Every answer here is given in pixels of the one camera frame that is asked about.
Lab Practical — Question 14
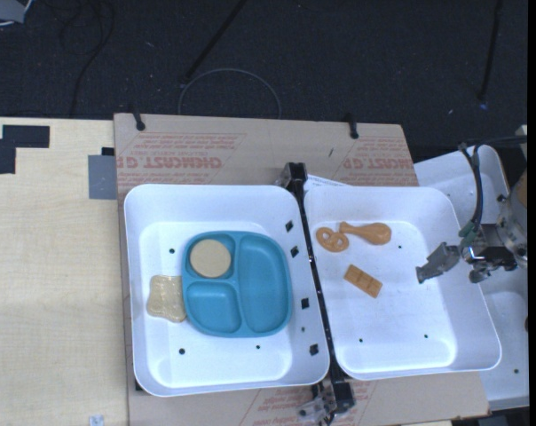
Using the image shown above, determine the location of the blue divided plate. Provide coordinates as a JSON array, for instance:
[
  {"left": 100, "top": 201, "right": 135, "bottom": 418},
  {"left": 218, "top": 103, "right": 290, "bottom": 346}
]
[{"left": 181, "top": 230, "right": 295, "bottom": 339}]

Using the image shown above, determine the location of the white plastic tray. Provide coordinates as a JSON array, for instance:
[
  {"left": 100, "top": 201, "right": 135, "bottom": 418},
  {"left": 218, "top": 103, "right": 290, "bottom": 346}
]
[
  {"left": 123, "top": 183, "right": 332, "bottom": 398},
  {"left": 303, "top": 184, "right": 503, "bottom": 382}
]

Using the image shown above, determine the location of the brown chicken drumstick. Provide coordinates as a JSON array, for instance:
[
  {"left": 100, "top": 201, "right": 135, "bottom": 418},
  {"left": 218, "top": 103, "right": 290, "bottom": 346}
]
[{"left": 338, "top": 221, "right": 393, "bottom": 247}]

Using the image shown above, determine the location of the round tan biscuit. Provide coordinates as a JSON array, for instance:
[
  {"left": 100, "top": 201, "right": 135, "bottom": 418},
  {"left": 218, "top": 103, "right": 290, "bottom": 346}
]
[{"left": 188, "top": 239, "right": 233, "bottom": 280}]

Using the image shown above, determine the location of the brown rectangular wafer biscuit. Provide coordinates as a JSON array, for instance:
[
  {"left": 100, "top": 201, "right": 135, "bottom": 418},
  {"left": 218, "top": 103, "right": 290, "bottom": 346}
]
[{"left": 343, "top": 264, "right": 384, "bottom": 299}]

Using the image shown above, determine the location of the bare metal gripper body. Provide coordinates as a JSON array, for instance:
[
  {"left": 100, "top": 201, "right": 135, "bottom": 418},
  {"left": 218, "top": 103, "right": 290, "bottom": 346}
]
[{"left": 459, "top": 213, "right": 529, "bottom": 265}]

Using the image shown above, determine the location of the beige bread slice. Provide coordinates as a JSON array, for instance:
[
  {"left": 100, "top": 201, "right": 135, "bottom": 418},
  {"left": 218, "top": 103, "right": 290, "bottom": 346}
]
[{"left": 146, "top": 274, "right": 188, "bottom": 324}]

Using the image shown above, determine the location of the white paper sheet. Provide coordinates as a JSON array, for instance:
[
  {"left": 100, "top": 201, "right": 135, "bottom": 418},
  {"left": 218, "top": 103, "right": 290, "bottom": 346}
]
[{"left": 303, "top": 173, "right": 354, "bottom": 190}]

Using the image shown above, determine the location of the brown cardboard board red print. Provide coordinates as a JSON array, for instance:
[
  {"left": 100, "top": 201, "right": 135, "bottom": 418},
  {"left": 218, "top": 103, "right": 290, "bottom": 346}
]
[{"left": 112, "top": 112, "right": 492, "bottom": 426}]

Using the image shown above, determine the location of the brown pretzel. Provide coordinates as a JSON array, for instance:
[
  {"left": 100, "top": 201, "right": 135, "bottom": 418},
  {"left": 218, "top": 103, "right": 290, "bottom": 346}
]
[{"left": 315, "top": 225, "right": 351, "bottom": 253}]

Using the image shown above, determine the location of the black block with thin wires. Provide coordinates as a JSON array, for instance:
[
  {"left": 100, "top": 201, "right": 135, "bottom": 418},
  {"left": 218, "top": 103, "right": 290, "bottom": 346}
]
[
  {"left": 280, "top": 162, "right": 308, "bottom": 191},
  {"left": 328, "top": 377, "right": 356, "bottom": 416}
]

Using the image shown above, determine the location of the thin black and white rod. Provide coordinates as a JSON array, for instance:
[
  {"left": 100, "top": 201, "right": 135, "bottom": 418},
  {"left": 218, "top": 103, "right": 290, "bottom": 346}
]
[{"left": 294, "top": 185, "right": 347, "bottom": 385}]

